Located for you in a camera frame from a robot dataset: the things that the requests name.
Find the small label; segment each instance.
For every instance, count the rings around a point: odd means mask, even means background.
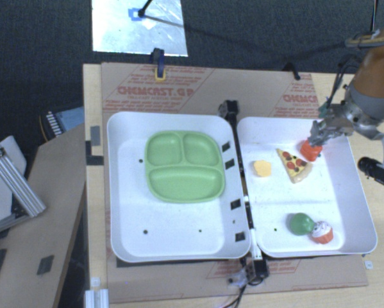
[[[90,286],[91,287],[101,286],[101,278],[100,277],[91,277],[90,278]]]
[[[365,264],[365,269],[367,269],[367,270],[371,270],[374,268],[374,266],[372,265],[372,261],[370,261],[370,260],[364,261],[364,264]]]
[[[92,146],[99,146],[101,144],[101,127],[100,126],[90,127],[90,144]]]

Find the white tray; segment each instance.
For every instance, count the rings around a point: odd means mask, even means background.
[[[301,157],[311,125],[307,119],[268,117],[247,117],[238,124],[257,243],[272,257],[371,252],[377,235],[347,137],[330,140],[302,182],[289,180],[276,148]],[[271,162],[270,177],[254,174],[256,160]],[[332,242],[317,244],[307,235],[292,234],[287,221],[298,212],[327,221],[334,231]]]
[[[168,203],[149,191],[143,162],[148,138],[160,131],[195,131],[219,145],[224,162],[223,193],[202,203]],[[236,259],[251,240],[238,170],[233,132],[220,117],[120,112],[107,126],[111,242],[116,256],[128,262],[189,259]],[[231,202],[240,206],[231,208]]]

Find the black hole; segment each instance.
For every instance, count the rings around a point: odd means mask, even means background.
[[[222,146],[222,151],[227,151],[230,148],[230,142],[227,142]]]
[[[229,169],[230,167],[233,167],[235,165],[235,161],[233,159],[231,159],[230,161],[227,161],[224,166],[227,169]]]
[[[235,208],[238,208],[238,207],[241,207],[241,206],[242,206],[242,202],[240,202],[240,199],[235,200],[233,202],[230,202],[230,209],[231,210],[234,210]]]
[[[237,233],[235,234],[235,241],[236,242],[239,242],[239,241],[243,241],[246,239],[245,235],[244,235],[244,232],[241,232],[241,233]]]

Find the cardboard sheet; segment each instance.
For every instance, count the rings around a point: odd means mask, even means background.
[[[217,113],[227,99],[238,99],[238,119],[247,116],[316,118],[317,96],[310,74],[167,66],[167,79],[155,82],[154,67],[102,64],[103,142],[106,123],[121,110],[182,114]],[[237,260],[128,264],[110,248],[108,152],[104,144],[106,250],[110,303],[234,295],[228,276]],[[269,261],[270,276],[248,293],[366,286],[359,255]]]

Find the cupcake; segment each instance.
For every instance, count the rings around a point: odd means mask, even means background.
[[[314,241],[321,244],[329,243],[334,237],[333,228],[325,221],[315,223],[311,235]]]

